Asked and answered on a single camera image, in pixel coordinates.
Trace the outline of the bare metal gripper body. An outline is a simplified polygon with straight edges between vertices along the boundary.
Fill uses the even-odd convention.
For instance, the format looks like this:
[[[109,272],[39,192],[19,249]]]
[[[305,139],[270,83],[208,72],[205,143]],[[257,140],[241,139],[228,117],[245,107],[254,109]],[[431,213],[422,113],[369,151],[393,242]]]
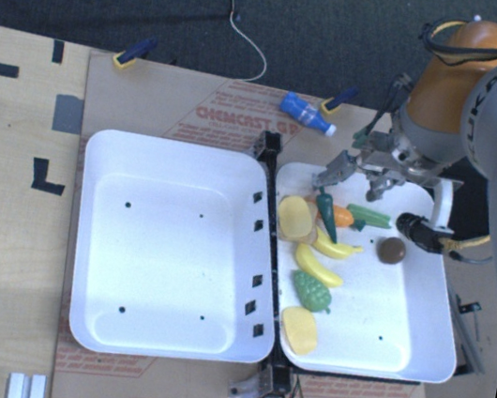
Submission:
[[[407,137],[372,132],[360,147],[358,166],[374,175],[403,178],[424,185],[444,169],[442,163],[424,156]]]

